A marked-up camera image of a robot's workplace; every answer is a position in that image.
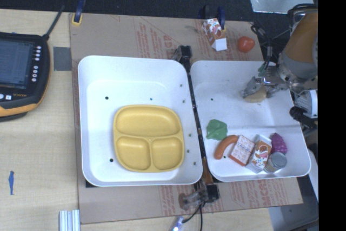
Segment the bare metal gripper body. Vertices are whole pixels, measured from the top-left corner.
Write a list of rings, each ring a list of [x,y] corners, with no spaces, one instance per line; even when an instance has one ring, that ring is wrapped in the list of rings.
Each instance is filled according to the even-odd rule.
[[[281,85],[293,89],[299,86],[299,79],[286,65],[271,65],[264,72],[262,84]]]

